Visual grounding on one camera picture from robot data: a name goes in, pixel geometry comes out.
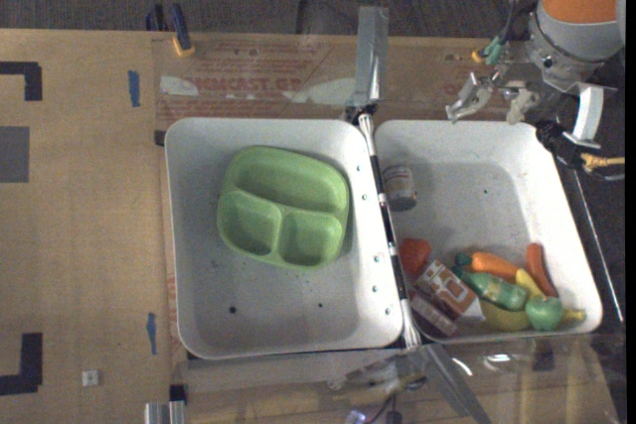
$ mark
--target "tin can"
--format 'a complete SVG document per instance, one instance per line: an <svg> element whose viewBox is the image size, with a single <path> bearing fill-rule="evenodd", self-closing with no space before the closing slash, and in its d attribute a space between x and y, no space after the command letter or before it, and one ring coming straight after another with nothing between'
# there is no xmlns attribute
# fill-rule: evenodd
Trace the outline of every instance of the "tin can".
<svg viewBox="0 0 636 424"><path fill-rule="evenodd" d="M383 171L382 176L392 211L408 211L417 205L417 192L409 167L391 166Z"/></svg>

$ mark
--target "apple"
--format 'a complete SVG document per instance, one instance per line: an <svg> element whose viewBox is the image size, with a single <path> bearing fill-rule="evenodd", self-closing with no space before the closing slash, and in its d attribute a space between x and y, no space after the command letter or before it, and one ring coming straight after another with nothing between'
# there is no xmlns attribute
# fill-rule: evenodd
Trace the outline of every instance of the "apple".
<svg viewBox="0 0 636 424"><path fill-rule="evenodd" d="M533 297L526 303L526 314L536 331L553 331L563 318L563 304L556 297Z"/></svg>

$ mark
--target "white sticker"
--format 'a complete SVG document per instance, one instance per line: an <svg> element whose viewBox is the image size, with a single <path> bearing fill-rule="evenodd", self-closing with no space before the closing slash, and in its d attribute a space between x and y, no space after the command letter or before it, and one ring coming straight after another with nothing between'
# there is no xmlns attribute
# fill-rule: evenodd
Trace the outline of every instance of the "white sticker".
<svg viewBox="0 0 636 424"><path fill-rule="evenodd" d="M161 76L161 93L169 95L199 95L197 86L191 81L175 76Z"/></svg>

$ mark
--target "white tray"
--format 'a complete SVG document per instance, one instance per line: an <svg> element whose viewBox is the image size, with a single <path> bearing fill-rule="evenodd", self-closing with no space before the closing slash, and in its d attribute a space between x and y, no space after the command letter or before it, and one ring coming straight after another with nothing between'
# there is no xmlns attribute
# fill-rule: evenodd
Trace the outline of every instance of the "white tray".
<svg viewBox="0 0 636 424"><path fill-rule="evenodd" d="M405 164L417 205L393 212L397 239L423 237L431 259L452 266L457 252L483 250L525 265L530 242L544 246L546 266L563 304L585 310L584 322L551 334L588 333L602 319L598 290L552 155L528 124L390 121L375 136L380 165ZM546 336L463 328L445 343Z"/></svg>
<svg viewBox="0 0 636 424"><path fill-rule="evenodd" d="M217 231L218 194L241 148L268 145L332 164L351 215L339 258L307 272L230 251ZM337 120L189 118L165 140L177 323L201 358L373 349L402 329L398 289L362 133Z"/></svg>

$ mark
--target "green plate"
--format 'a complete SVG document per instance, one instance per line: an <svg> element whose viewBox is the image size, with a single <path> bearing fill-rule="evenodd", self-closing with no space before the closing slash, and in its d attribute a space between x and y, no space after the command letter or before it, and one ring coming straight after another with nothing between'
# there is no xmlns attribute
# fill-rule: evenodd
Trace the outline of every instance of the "green plate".
<svg viewBox="0 0 636 424"><path fill-rule="evenodd" d="M331 165L272 147L240 150L226 171L217 227L236 253L296 269L338 257L349 187Z"/></svg>

